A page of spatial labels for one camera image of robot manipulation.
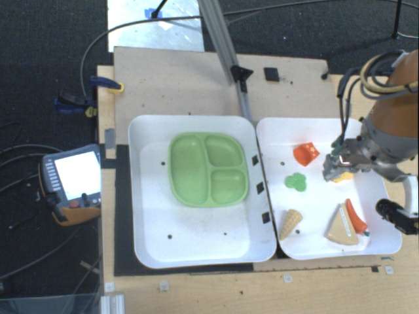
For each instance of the tan ice cream cone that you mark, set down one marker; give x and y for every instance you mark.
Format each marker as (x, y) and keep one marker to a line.
(289, 222)

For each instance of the white plastic tray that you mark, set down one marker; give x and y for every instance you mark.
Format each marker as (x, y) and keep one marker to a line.
(317, 208)
(154, 208)

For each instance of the black cylinder on white bracket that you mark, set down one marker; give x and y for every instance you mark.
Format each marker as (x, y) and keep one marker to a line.
(394, 213)

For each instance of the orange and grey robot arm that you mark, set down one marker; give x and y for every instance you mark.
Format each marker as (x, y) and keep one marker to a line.
(396, 123)

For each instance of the orange carrot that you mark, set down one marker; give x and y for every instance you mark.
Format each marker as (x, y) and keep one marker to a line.
(355, 216)

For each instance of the green divided plate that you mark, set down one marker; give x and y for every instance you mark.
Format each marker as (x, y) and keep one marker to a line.
(190, 168)

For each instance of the tan sandwich wedge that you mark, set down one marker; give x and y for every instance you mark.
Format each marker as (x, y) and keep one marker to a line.
(342, 229)

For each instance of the black block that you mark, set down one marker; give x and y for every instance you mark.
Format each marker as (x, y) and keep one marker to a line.
(271, 74)

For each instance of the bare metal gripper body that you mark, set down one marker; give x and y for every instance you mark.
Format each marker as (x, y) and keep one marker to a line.
(352, 159)

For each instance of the green broccoli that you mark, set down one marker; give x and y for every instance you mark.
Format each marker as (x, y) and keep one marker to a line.
(295, 182)

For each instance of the brown cardboard board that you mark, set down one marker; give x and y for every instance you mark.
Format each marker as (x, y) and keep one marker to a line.
(183, 83)

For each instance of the yellow cheese wedge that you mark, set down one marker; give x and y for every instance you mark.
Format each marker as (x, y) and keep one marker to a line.
(345, 177)

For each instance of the red carton with yellow stars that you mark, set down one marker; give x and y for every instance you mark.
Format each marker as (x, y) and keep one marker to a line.
(304, 155)

